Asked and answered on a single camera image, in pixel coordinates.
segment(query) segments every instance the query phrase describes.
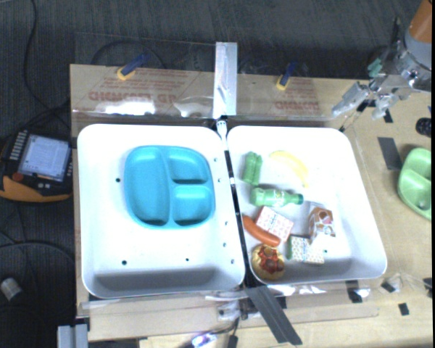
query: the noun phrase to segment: toy sausage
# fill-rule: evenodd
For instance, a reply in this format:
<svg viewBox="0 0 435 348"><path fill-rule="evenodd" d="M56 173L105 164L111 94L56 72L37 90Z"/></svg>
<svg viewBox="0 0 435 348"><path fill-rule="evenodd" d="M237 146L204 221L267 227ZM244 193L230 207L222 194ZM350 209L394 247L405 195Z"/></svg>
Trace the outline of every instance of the toy sausage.
<svg viewBox="0 0 435 348"><path fill-rule="evenodd" d="M243 215L244 228L248 231L250 235L260 240L262 243L269 245L270 247L277 247L281 240L261 227L258 227L256 223L248 215Z"/></svg>

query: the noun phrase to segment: white tray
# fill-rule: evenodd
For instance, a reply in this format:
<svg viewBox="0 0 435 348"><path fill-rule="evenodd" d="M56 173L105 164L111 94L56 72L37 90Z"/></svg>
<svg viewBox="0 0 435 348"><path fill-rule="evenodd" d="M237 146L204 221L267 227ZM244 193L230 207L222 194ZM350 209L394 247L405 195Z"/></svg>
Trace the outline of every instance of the white tray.
<svg viewBox="0 0 435 348"><path fill-rule="evenodd" d="M193 228L148 229L128 213L124 163L139 146L180 146L204 156L215 189L215 211ZM276 211L295 222L292 233L307 234L309 202L333 212L336 238L326 243L325 263L286 261L286 272L270 284L300 284L380 277L386 255L355 156L347 137L327 128L237 126L228 134L241 214L254 217L251 186L241 180L248 152L263 158L260 184L304 195L302 205ZM268 158L285 150L309 170L305 188L290 170ZM78 137L82 279L100 298L190 291L232 290L246 272L228 168L220 137L196 126L96 124ZM244 232L248 256L259 244ZM285 254L285 245L279 246Z"/></svg>
<svg viewBox="0 0 435 348"><path fill-rule="evenodd" d="M252 186L242 181L248 152L262 156L260 185L304 195L304 204L274 209L295 222L292 233L308 234L310 202L332 210L335 238L327 238L322 265L285 261L286 272L271 284L317 283L380 277L386 269L386 254L348 138L330 128L285 128L238 126L228 133L228 147L242 215L255 217L250 204ZM309 171L308 188L293 172L269 158L284 150L301 159ZM260 242L245 231L249 258ZM279 245L285 254L286 244Z"/></svg>
<svg viewBox="0 0 435 348"><path fill-rule="evenodd" d="M139 225L128 213L124 163L138 146L182 146L212 173L215 211L193 228ZM224 151L208 128L96 124L78 137L82 280L100 298L231 290L245 265Z"/></svg>

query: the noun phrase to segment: blue divided plate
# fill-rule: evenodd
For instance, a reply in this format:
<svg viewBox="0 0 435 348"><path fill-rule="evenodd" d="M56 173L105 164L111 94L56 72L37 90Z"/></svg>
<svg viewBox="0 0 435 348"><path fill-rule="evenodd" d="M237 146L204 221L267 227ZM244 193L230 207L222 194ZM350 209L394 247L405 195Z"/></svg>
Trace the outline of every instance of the blue divided plate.
<svg viewBox="0 0 435 348"><path fill-rule="evenodd" d="M140 146L127 157L124 193L130 216L147 228L190 228L215 211L203 155L177 146Z"/></svg>

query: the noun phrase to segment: green toy bottle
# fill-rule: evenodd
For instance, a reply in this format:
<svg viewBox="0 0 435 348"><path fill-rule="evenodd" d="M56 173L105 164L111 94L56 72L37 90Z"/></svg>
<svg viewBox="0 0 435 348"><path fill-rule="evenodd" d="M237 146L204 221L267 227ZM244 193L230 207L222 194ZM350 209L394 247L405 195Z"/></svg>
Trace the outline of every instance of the green toy bottle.
<svg viewBox="0 0 435 348"><path fill-rule="evenodd" d="M257 186L260 183L262 158L254 152L249 152L245 158L245 170L243 174L243 182Z"/></svg>
<svg viewBox="0 0 435 348"><path fill-rule="evenodd" d="M254 206L282 207L287 204L301 205L305 198L302 194L290 194L280 189L252 189L250 202Z"/></svg>

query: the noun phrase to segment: metal bracket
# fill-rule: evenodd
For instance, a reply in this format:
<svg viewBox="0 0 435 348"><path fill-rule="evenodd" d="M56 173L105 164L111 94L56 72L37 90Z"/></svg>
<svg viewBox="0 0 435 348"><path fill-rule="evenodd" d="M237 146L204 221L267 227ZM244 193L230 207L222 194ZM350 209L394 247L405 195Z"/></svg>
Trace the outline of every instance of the metal bracket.
<svg viewBox="0 0 435 348"><path fill-rule="evenodd" d="M359 106L366 98L368 98L369 94L370 90L367 85L361 85L358 81L355 82L343 95L342 101L332 107L332 116L337 117L338 115Z"/></svg>
<svg viewBox="0 0 435 348"><path fill-rule="evenodd" d="M216 43L215 89L212 116L237 113L237 44Z"/></svg>
<svg viewBox="0 0 435 348"><path fill-rule="evenodd" d="M88 348L87 325L58 326L58 348Z"/></svg>
<svg viewBox="0 0 435 348"><path fill-rule="evenodd" d="M240 306L238 300L225 303L217 308L219 321L235 321L240 317Z"/></svg>

